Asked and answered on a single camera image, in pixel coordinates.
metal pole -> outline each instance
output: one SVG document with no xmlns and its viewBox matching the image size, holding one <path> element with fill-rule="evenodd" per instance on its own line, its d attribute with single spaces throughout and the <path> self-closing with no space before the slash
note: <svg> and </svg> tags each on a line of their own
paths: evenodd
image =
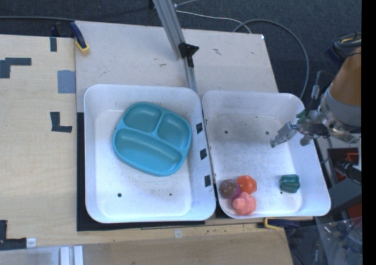
<svg viewBox="0 0 376 265">
<path fill-rule="evenodd" d="M 192 65 L 192 57 L 189 61 L 186 55 L 182 55 L 179 49 L 179 45 L 185 44 L 182 28 L 180 27 L 179 20 L 177 19 L 176 11 L 172 0 L 153 0 L 157 9 L 159 18 L 162 22 L 167 38 L 171 44 L 172 51 L 176 59 L 183 58 L 188 87 L 197 92 L 196 77 L 194 75 L 194 69 Z"/>
</svg>

toy fruit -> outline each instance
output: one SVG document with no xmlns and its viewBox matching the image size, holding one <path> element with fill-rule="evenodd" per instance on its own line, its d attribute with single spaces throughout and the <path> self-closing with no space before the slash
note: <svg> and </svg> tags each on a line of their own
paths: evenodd
<svg viewBox="0 0 376 265">
<path fill-rule="evenodd" d="M 252 194 L 257 190 L 256 181 L 249 175 L 239 176 L 236 180 L 237 184 L 240 186 L 242 192 Z"/>
<path fill-rule="evenodd" d="M 248 215 L 256 209 L 256 200 L 247 192 L 242 192 L 240 196 L 233 201 L 233 207 L 239 215 Z"/>
<path fill-rule="evenodd" d="M 241 193 L 240 186 L 237 184 L 236 180 L 226 179 L 221 183 L 219 193 L 223 198 L 234 199 Z"/>
<path fill-rule="evenodd" d="M 299 176 L 296 174 L 282 175 L 280 189 L 287 193 L 296 193 L 300 188 Z"/>
</svg>

green object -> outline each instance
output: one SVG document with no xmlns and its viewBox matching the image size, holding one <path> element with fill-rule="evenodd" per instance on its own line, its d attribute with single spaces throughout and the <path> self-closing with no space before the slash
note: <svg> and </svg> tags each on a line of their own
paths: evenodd
<svg viewBox="0 0 376 265">
<path fill-rule="evenodd" d="M 296 115 L 296 118 L 298 119 L 298 124 L 302 124 L 306 121 L 307 117 L 306 117 L 306 111 L 305 110 L 302 110 L 300 113 L 298 113 Z"/>
<path fill-rule="evenodd" d="M 287 193 L 296 193 L 300 188 L 299 176 L 296 174 L 282 175 L 280 189 Z"/>
</svg>

red tomato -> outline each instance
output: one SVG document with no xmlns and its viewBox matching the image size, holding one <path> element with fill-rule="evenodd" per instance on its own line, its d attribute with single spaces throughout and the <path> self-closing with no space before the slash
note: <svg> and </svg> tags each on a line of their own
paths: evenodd
<svg viewBox="0 0 376 265">
<path fill-rule="evenodd" d="M 253 192 L 256 192 L 257 190 L 256 181 L 249 175 L 239 176 L 236 182 L 240 186 L 242 192 L 247 192 L 248 194 L 252 194 Z"/>
</svg>

blue divided plate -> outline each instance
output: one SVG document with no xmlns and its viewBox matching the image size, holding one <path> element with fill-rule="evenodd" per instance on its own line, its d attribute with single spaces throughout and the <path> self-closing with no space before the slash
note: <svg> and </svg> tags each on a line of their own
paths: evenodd
<svg viewBox="0 0 376 265">
<path fill-rule="evenodd" d="M 112 145 L 128 165 L 155 176 L 174 174 L 192 140 L 186 119 L 148 102 L 132 104 L 115 129 Z"/>
</svg>

